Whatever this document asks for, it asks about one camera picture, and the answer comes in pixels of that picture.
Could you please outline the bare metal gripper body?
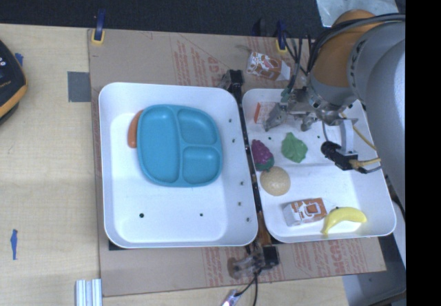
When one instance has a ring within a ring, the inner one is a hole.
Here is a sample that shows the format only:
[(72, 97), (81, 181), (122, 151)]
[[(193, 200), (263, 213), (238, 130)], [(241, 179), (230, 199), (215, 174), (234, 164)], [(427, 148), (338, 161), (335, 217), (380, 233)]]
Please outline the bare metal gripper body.
[(283, 95), (283, 102), (287, 104), (287, 111), (304, 118), (317, 119), (331, 125), (339, 118), (340, 113), (345, 109), (344, 105), (336, 105), (320, 96), (312, 87), (286, 91)]

